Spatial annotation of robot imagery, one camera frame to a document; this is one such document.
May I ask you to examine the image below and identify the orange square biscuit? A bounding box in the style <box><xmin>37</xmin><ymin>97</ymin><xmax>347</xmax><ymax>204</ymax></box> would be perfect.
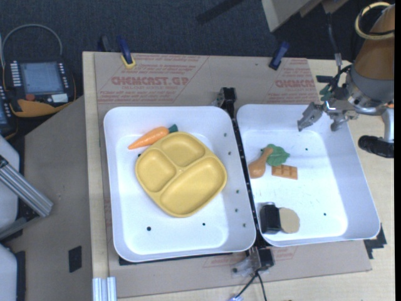
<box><xmin>271</xmin><ymin>164</ymin><xmax>298</xmax><ymax>181</ymax></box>

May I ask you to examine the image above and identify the green lettuce leaf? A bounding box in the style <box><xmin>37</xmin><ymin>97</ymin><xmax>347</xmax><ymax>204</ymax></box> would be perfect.
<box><xmin>265</xmin><ymin>143</ymin><xmax>291</xmax><ymax>167</ymax></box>

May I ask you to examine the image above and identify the tan round biscuit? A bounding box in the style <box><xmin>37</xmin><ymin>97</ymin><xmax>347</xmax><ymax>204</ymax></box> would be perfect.
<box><xmin>278</xmin><ymin>207</ymin><xmax>301</xmax><ymax>235</ymax></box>

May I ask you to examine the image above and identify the yellow divided plate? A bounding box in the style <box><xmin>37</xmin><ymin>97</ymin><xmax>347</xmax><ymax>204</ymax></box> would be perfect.
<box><xmin>134</xmin><ymin>131</ymin><xmax>228</xmax><ymax>218</ymax></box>

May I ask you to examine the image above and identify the black can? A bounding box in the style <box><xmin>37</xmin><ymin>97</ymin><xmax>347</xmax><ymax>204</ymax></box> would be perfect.
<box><xmin>259</xmin><ymin>201</ymin><xmax>282</xmax><ymax>235</ymax></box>

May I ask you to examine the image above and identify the white plastic tray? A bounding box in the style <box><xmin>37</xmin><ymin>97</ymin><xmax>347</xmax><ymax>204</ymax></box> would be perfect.
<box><xmin>103</xmin><ymin>105</ymin><xmax>258</xmax><ymax>263</ymax></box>
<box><xmin>236</xmin><ymin>103</ymin><xmax>382</xmax><ymax>248</ymax></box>

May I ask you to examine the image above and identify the thin black and white rod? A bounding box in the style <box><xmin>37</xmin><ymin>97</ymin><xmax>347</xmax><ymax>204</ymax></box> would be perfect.
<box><xmin>229</xmin><ymin>105</ymin><xmax>261</xmax><ymax>250</ymax></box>

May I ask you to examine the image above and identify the brown chicken drumstick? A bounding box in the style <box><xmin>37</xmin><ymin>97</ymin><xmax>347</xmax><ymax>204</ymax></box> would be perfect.
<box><xmin>247</xmin><ymin>147</ymin><xmax>274</xmax><ymax>179</ymax></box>

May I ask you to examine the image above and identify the orange carrot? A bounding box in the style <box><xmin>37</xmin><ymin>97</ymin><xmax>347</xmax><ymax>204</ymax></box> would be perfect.
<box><xmin>127</xmin><ymin>124</ymin><xmax>179</xmax><ymax>151</ymax></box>

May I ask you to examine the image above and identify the black cylinder on white bracket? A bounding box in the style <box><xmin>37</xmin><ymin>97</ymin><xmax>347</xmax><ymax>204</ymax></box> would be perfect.
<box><xmin>358</xmin><ymin>107</ymin><xmax>395</xmax><ymax>159</ymax></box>

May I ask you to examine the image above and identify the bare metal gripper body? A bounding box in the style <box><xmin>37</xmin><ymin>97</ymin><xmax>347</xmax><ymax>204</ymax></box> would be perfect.
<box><xmin>322</xmin><ymin>87</ymin><xmax>389</xmax><ymax>121</ymax></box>

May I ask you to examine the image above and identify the brown cardboard board, red print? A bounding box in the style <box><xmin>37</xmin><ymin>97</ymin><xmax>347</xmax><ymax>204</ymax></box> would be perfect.
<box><xmin>93</xmin><ymin>52</ymin><xmax>373</xmax><ymax>299</ymax></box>

